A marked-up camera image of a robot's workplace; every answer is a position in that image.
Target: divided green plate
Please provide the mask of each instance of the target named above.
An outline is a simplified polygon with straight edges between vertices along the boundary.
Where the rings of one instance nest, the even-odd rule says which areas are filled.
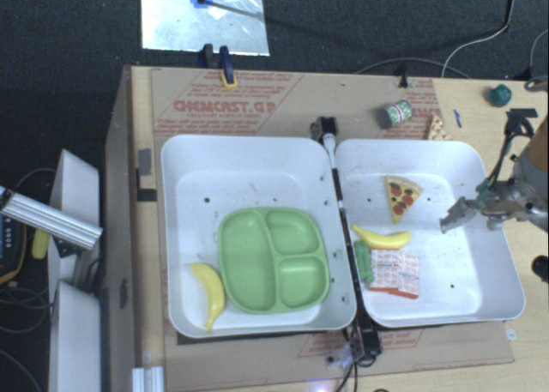
[[[294,208],[247,208],[221,222],[221,279],[242,311],[272,314],[321,302],[329,288],[328,261],[316,223]]]

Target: black electronic device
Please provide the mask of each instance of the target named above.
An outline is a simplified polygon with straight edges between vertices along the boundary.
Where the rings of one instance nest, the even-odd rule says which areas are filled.
[[[0,285],[14,278],[25,257],[25,227],[0,215]]]

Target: can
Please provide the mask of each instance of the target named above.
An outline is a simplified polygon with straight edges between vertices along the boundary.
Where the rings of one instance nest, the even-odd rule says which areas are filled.
[[[402,124],[412,118],[412,106],[407,100],[399,100],[395,104],[377,109],[377,123],[386,130]]]

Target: banana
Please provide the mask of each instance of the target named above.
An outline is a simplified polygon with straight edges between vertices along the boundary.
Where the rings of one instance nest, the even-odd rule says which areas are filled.
[[[410,240],[410,232],[397,232],[390,235],[380,235],[372,231],[367,231],[358,227],[356,224],[351,226],[360,238],[370,247],[370,249],[401,249]]]
[[[217,272],[203,262],[190,265],[193,275],[202,283],[208,295],[208,321],[206,329],[211,329],[214,320],[225,309],[225,289]]]

